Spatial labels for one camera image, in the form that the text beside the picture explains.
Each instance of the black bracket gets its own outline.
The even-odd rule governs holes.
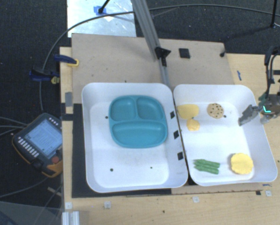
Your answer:
[[[167,67],[167,63],[166,63],[166,57],[169,55],[169,53],[171,53],[170,50],[161,48],[161,47],[156,47],[155,48],[155,54],[157,55],[158,59],[162,59],[162,65],[164,67]]]

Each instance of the wooden table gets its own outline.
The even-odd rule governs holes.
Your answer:
[[[60,52],[71,55],[71,48]],[[256,100],[266,89],[263,55],[226,54],[235,84],[249,87]],[[280,58],[274,60],[274,69],[280,69]],[[60,65],[61,102],[71,92],[72,68]],[[279,83],[272,85],[271,93],[278,91]],[[66,107],[66,113],[73,113]],[[280,225],[280,118],[265,124],[265,131],[278,168],[278,177],[269,184],[259,184],[261,195],[255,191],[158,196],[113,196],[103,198],[72,198],[72,140],[73,123],[63,121],[64,201],[66,211],[79,211],[80,224],[277,224]],[[105,209],[104,202],[111,201]]]

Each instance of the green beans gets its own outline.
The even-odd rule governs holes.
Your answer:
[[[201,172],[207,172],[207,173],[212,173],[212,174],[218,174],[219,173],[219,167],[220,167],[220,163],[216,163],[216,162],[211,162],[211,161],[207,161],[204,159],[198,159],[195,160],[194,162],[195,167],[197,170],[201,171]]]

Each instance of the blue divided plate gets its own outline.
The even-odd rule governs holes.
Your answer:
[[[113,140],[127,148],[150,148],[167,138],[167,122],[162,105],[147,96],[123,96],[109,108]]]

